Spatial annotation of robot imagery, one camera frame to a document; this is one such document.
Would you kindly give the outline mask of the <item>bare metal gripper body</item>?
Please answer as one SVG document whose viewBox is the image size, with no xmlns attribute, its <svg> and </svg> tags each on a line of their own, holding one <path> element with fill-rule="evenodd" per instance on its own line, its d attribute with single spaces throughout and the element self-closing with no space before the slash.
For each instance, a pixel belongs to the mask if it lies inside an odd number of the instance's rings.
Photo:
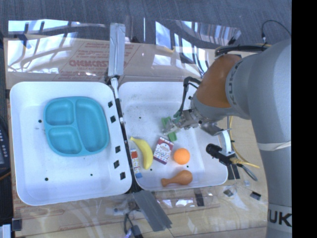
<svg viewBox="0 0 317 238">
<path fill-rule="evenodd" d="M 183 129 L 197 128 L 207 122 L 196 109 L 183 110 L 176 118 L 176 126 Z"/>
</svg>

